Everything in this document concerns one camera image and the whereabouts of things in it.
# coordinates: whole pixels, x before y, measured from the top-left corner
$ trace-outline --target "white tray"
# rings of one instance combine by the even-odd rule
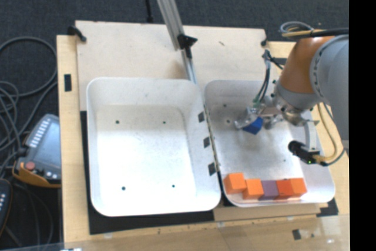
[[[90,194],[105,216],[210,210],[220,200],[197,85],[96,78],[87,89]]]
[[[205,88],[221,179],[235,172],[243,172],[245,178],[261,180],[304,178],[307,193],[300,199],[259,201],[244,200],[241,193],[228,195],[225,192],[228,200],[239,207],[330,201],[334,197],[335,187],[329,168],[303,163],[287,148],[292,140],[306,141],[303,127],[295,127],[284,121],[270,130],[262,128],[254,135],[237,130],[233,125],[246,106],[251,105],[261,85],[262,81],[218,80],[208,83]],[[304,117],[312,119],[310,112],[306,112]]]

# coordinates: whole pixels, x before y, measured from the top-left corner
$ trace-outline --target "orange cube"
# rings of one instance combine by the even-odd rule
[[[243,173],[229,173],[223,180],[226,193],[241,193],[247,188]]]
[[[298,198],[307,192],[303,178],[277,180],[279,196],[276,200]]]
[[[247,188],[243,191],[244,200],[258,199],[264,195],[263,185],[260,179],[247,179]]]
[[[306,183],[303,178],[292,178],[290,181],[294,191],[293,197],[300,197],[307,192]]]

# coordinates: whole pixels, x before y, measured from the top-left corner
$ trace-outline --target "purple cube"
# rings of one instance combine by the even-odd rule
[[[277,182],[275,180],[262,180],[261,185],[264,189],[264,195],[259,200],[274,200],[279,196]]]

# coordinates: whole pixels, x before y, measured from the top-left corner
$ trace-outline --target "red button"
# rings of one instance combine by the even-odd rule
[[[35,163],[32,161],[29,161],[28,163],[26,163],[25,168],[32,172],[35,169]]]

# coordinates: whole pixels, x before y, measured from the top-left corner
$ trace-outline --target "wooden table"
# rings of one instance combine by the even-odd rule
[[[79,29],[90,28],[92,23],[93,22],[77,22],[76,26]],[[103,22],[99,24],[97,23],[96,26],[101,26],[103,30],[106,31],[108,28],[113,27],[119,29],[118,26],[122,26],[122,24]],[[153,26],[153,28],[155,28],[161,27],[162,25],[142,26]],[[234,28],[204,28],[199,26],[187,26],[185,28],[187,35],[200,36],[201,33],[205,34],[201,38],[201,41],[204,42],[202,42],[200,46],[197,44],[197,48],[205,46],[207,53],[210,53],[221,46],[227,45],[227,47],[231,47],[232,45],[237,49],[237,59],[241,57],[241,53],[239,53],[240,51],[245,53],[246,56],[250,56],[249,53],[247,53],[249,47],[252,47],[252,44],[257,44],[258,47],[259,40],[264,38],[264,31],[262,29],[238,29],[237,31],[237,29]],[[83,30],[83,34],[88,37],[89,41],[95,40],[89,32]],[[252,37],[257,37],[257,41],[252,41]],[[107,39],[105,44],[107,42],[114,43],[112,36],[104,35],[102,38]],[[166,45],[171,43],[166,29],[161,28],[160,39],[163,47],[166,47]],[[208,41],[208,43],[213,41],[210,39],[216,39],[217,43],[211,47],[209,44],[205,44],[205,41]],[[181,246],[183,250],[232,250],[233,247],[238,245],[241,246],[241,244],[244,244],[242,246],[246,246],[249,244],[250,235],[252,235],[252,241],[254,242],[254,236],[256,235],[260,238],[260,244],[257,245],[257,250],[262,250],[261,248],[263,246],[266,250],[267,247],[270,247],[270,244],[267,240],[264,242],[264,245],[261,243],[261,238],[265,237],[266,234],[263,233],[262,229],[265,229],[265,231],[273,229],[276,237],[279,237],[281,241],[285,242],[286,240],[283,237],[288,236],[288,240],[291,240],[291,231],[294,229],[296,230],[305,227],[305,229],[317,230],[319,228],[326,229],[331,227],[332,229],[336,229],[334,234],[333,231],[328,233],[327,231],[325,232],[321,230],[321,233],[316,233],[316,236],[320,237],[320,241],[322,241],[321,243],[323,244],[326,244],[327,239],[332,239],[331,237],[334,236],[336,242],[339,243],[337,247],[344,247],[345,249],[343,250],[347,250],[347,240],[350,237],[348,230],[350,207],[347,156],[343,156],[339,162],[329,167],[336,186],[335,201],[340,213],[339,216],[317,218],[316,214],[320,212],[321,208],[326,207],[327,204],[287,205],[284,206],[283,209],[278,206],[243,209],[225,208],[219,205],[214,209],[214,222],[181,226],[152,227],[90,235],[79,116],[80,101],[77,45],[80,43],[81,42],[78,41],[75,36],[59,35],[57,37],[59,116],[61,123],[62,152],[63,237],[67,247],[90,246],[90,250],[102,250],[104,247],[108,250],[119,250],[122,249],[119,246],[123,246],[126,243],[131,249],[136,245],[140,246],[140,248],[137,248],[139,250],[146,250],[150,245],[154,246],[153,250],[166,250],[167,247],[176,249],[175,246]],[[294,44],[291,42],[269,42],[267,47],[273,56],[286,58],[293,45]],[[234,59],[226,57],[226,55],[231,55],[231,52],[222,52],[222,55],[224,57],[219,60],[219,66],[217,65],[217,68],[219,69],[214,76],[217,76],[219,73],[221,76],[226,74],[226,70],[223,69],[220,64],[226,64],[229,60]],[[205,70],[203,69],[203,66],[207,65],[208,62],[210,61],[205,58],[205,51],[202,51],[198,55],[194,53],[194,64],[197,68],[196,72],[199,79],[199,85],[204,84],[202,81],[200,82],[200,79],[206,79],[205,81],[209,81],[211,76],[208,75],[208,70],[214,70],[214,67],[207,66]],[[247,65],[248,62],[239,62],[237,69],[243,70],[244,68],[242,64]],[[181,77],[181,66],[177,66],[176,68],[180,70],[178,77]],[[65,91],[65,75],[70,75],[71,77],[71,91]],[[245,71],[244,75],[238,76],[235,79],[244,78],[244,76],[246,78],[249,78],[249,76],[257,77],[260,76],[260,72],[251,72],[249,75],[247,74],[247,71]],[[314,119],[320,119],[316,111],[313,111],[313,117]],[[331,123],[329,118],[327,119],[327,122],[330,127],[335,130],[335,126]],[[332,152],[333,147],[331,146],[330,139],[326,135],[323,126],[319,124],[317,129],[323,149],[326,150],[327,153]],[[341,142],[336,130],[335,139],[340,145]],[[292,242],[298,242],[296,244],[298,248],[302,246],[298,245],[301,241],[303,240],[292,240]],[[312,244],[318,242],[307,240],[305,243]],[[280,250],[284,250],[284,247],[285,246],[282,243],[279,244]],[[291,245],[287,244],[286,250],[291,250]]]

